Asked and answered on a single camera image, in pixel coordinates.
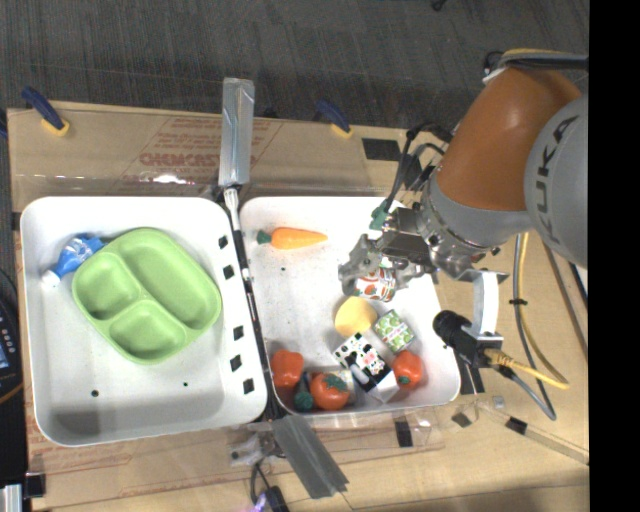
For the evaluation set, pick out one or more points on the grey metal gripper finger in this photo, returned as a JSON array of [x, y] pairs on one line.
[[357, 262], [411, 272]]

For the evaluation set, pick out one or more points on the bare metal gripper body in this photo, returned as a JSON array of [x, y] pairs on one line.
[[407, 240]]

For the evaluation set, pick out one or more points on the white can with tomato print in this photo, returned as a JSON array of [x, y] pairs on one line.
[[374, 290]]

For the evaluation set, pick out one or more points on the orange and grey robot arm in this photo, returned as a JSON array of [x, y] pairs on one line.
[[500, 150]]

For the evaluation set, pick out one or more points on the yellow lemon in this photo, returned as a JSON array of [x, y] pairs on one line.
[[354, 316]]

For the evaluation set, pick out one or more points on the green and white can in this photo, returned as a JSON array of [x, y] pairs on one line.
[[395, 331]]

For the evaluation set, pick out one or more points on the orange carrot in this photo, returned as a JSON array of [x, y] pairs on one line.
[[295, 238]]

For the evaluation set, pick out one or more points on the white plastic tray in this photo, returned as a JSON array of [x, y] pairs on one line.
[[295, 300], [150, 405]]

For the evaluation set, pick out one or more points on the orange bell pepper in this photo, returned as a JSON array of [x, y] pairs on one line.
[[286, 367], [409, 369]]

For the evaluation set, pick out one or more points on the black and white cow-print carton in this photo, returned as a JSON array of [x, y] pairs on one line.
[[367, 362]]

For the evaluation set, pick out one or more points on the brown cardboard board red print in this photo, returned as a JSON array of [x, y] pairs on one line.
[[310, 150]]

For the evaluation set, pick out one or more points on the red tomato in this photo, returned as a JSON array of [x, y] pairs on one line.
[[327, 392]]

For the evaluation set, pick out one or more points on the dark green broccoli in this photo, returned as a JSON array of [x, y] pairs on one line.
[[303, 400]]

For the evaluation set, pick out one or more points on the green divided plate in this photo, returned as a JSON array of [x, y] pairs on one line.
[[150, 295]]

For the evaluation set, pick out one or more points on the blue and white bottle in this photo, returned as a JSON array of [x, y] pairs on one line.
[[70, 257]]

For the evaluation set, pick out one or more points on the black cylinder on white bracket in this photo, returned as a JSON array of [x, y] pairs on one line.
[[462, 332]]

